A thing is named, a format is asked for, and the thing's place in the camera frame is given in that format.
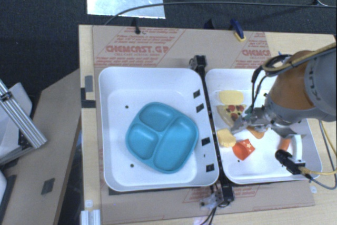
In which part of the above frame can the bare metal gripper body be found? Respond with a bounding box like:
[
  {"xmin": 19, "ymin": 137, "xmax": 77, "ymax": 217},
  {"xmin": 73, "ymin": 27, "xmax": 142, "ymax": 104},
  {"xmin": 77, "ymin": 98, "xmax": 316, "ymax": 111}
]
[{"xmin": 246, "ymin": 106, "xmax": 276, "ymax": 133}]

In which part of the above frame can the yellow toy bread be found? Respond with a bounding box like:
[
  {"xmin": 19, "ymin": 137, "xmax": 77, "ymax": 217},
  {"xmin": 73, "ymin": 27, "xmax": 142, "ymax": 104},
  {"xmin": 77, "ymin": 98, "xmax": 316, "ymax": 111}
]
[{"xmin": 216, "ymin": 128, "xmax": 237, "ymax": 149}]

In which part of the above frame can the orange toy food piece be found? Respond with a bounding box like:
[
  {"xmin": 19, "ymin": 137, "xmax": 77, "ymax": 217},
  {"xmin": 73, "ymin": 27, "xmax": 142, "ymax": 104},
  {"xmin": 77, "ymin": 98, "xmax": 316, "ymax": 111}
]
[{"xmin": 246, "ymin": 125, "xmax": 265, "ymax": 140}]

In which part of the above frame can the toy pizza slice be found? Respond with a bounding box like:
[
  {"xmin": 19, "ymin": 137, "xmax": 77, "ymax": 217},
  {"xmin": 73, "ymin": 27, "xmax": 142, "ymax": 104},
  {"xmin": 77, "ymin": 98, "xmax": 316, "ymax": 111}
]
[{"xmin": 216, "ymin": 104, "xmax": 247, "ymax": 128}]

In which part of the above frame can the pale yellow biscuit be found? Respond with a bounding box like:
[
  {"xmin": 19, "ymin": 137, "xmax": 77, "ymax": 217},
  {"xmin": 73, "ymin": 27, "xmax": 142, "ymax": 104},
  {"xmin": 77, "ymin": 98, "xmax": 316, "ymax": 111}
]
[{"xmin": 216, "ymin": 90, "xmax": 244, "ymax": 105}]

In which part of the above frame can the orange toy sausage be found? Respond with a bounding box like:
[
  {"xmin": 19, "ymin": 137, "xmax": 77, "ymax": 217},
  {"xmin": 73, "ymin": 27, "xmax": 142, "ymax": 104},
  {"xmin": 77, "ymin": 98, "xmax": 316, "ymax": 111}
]
[{"xmin": 279, "ymin": 138, "xmax": 291, "ymax": 151}]

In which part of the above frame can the thin black rod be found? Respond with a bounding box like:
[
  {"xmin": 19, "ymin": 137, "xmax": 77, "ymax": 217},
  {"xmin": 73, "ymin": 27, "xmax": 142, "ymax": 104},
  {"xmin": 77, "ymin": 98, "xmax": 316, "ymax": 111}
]
[{"xmin": 197, "ymin": 65, "xmax": 227, "ymax": 185}]

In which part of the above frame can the white plastic tray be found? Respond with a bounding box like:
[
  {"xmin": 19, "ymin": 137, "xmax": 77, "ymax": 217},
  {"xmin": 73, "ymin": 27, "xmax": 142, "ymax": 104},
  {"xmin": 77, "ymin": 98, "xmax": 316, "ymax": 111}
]
[
  {"xmin": 204, "ymin": 68, "xmax": 323, "ymax": 185},
  {"xmin": 98, "ymin": 66, "xmax": 220, "ymax": 192}
]

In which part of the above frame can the blue divided plate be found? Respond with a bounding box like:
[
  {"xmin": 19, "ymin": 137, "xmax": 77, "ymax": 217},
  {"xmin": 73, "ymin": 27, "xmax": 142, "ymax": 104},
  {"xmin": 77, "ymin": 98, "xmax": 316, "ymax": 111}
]
[{"xmin": 125, "ymin": 101, "xmax": 200, "ymax": 174}]

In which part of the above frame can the brown cardboard board, red print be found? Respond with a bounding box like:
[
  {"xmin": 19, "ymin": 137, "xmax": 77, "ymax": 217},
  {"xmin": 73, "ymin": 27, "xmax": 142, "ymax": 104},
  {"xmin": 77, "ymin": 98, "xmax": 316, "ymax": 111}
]
[{"xmin": 92, "ymin": 24, "xmax": 316, "ymax": 220}]

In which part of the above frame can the black cylinder on white bracket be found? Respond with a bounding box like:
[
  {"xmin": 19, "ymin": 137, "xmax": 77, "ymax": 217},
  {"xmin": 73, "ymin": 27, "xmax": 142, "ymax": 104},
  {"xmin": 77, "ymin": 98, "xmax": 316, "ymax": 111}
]
[{"xmin": 274, "ymin": 133, "xmax": 308, "ymax": 176}]

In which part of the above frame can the black block with thin wires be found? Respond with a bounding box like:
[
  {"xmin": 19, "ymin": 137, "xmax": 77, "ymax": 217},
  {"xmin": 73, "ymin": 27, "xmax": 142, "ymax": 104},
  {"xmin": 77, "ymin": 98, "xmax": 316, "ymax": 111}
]
[
  {"xmin": 189, "ymin": 54, "xmax": 209, "ymax": 70},
  {"xmin": 219, "ymin": 182, "xmax": 235, "ymax": 204}
]

